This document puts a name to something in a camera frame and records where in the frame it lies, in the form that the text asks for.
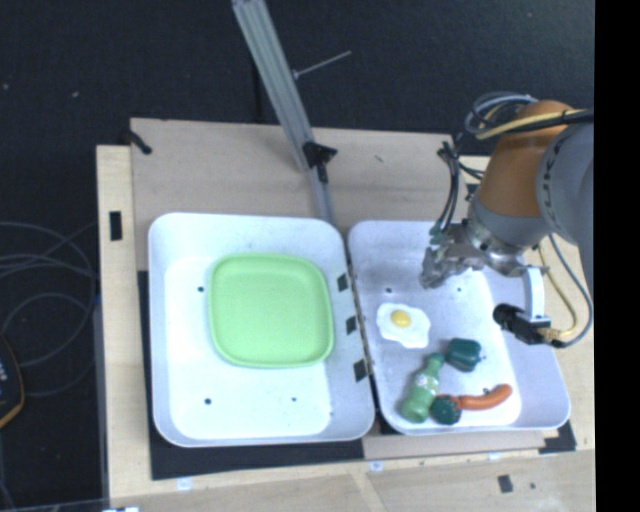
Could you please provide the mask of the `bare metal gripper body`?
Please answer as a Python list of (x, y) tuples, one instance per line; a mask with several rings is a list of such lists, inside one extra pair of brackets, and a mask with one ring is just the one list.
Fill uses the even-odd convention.
[(488, 267), (505, 277), (520, 276), (526, 270), (524, 249), (513, 246), (493, 235), (483, 224), (455, 223), (440, 235), (432, 260), (449, 258), (454, 262), (454, 274)]

